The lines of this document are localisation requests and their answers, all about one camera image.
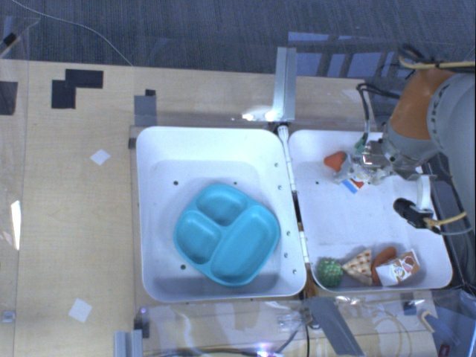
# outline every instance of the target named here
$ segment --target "toy pizza slice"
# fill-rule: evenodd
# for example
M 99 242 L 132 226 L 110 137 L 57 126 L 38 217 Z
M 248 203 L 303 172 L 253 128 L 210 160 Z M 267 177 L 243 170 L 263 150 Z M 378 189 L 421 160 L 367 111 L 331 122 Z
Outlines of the toy pizza slice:
M 372 270 L 370 262 L 372 260 L 372 251 L 368 248 L 360 254 L 355 255 L 342 266 L 342 269 L 351 277 L 368 286 L 372 284 Z

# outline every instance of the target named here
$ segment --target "wooden table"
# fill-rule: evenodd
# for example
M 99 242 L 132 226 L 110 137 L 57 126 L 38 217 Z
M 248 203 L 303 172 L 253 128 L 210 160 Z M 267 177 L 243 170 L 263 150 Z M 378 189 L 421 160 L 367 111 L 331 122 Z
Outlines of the wooden table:
M 135 316 L 128 149 L 134 96 L 155 90 L 159 117 L 187 113 L 189 119 L 230 123 L 251 106 L 272 104 L 274 76 L 2 60 L 0 80 L 14 65 L 21 71 L 16 73 L 19 91 L 28 92 L 28 112 L 19 109 L 13 117 L 0 117 L 6 142 L 18 142 L 6 136 L 7 124 L 15 128 L 19 120 L 26 130 L 19 255 L 12 248 L 6 252 L 0 242 L 0 293 L 10 296 L 1 309 L 16 307 L 14 356 L 112 356 L 114 331 L 130 331 Z M 103 71 L 103 88 L 77 89 L 76 109 L 52 109 L 51 81 L 64 80 L 67 68 Z M 358 82 L 299 77 L 297 118 L 321 128 L 362 128 Z M 19 93 L 17 99 L 21 103 L 27 97 Z M 110 155 L 102 165 L 90 159 L 100 149 Z M 12 295 L 16 261 L 18 289 Z M 77 298 L 92 306 L 84 323 L 68 315 Z M 254 316 L 244 311 L 236 318 L 245 327 L 256 324 Z M 11 356 L 13 328 L 0 325 L 0 354 Z M 164 325 L 176 326 L 170 319 Z M 375 349 L 378 340 L 399 340 L 397 332 L 379 339 L 371 331 L 367 327 L 357 337 L 362 346 Z M 313 350 L 333 355 L 322 333 L 311 336 Z M 433 347 L 421 327 L 409 337 L 414 352 Z M 300 337 L 286 351 L 302 356 L 305 340 Z

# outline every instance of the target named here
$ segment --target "green ball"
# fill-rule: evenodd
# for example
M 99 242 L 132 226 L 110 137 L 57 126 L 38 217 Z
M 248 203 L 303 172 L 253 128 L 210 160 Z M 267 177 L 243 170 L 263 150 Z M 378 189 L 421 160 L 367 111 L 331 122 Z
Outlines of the green ball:
M 318 280 L 326 288 L 338 287 L 344 272 L 335 259 L 322 259 L 318 264 Z

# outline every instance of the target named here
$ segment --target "blue divided dish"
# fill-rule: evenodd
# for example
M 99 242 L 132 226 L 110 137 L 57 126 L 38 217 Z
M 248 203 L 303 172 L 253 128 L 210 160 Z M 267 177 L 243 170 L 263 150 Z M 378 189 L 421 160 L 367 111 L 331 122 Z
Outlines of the blue divided dish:
M 173 241 L 180 255 L 224 286 L 250 283 L 280 238 L 276 217 L 224 184 L 205 188 L 178 218 Z

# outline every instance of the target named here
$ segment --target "gray floor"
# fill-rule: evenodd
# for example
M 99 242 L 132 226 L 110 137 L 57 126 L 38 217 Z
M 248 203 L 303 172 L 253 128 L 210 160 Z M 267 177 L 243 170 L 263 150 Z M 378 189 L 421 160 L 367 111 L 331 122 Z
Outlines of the gray floor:
M 139 66 L 274 73 L 277 47 L 292 46 L 300 75 L 401 91 L 408 71 L 392 64 L 405 42 L 438 59 L 475 58 L 476 0 L 17 1 L 97 30 Z M 0 15 L 38 16 L 10 0 Z M 30 43 L 32 60 L 126 64 L 98 35 L 53 19 L 31 28 Z M 395 103 L 373 98 L 380 123 Z

